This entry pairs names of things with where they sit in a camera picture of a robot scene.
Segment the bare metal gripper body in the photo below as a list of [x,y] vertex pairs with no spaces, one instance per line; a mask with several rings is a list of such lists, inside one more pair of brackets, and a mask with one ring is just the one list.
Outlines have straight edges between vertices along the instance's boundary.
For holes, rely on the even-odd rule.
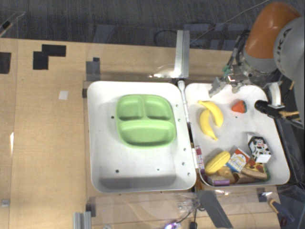
[[250,85],[252,84],[247,76],[245,76],[236,64],[226,65],[223,69],[223,78],[227,84],[232,86]]

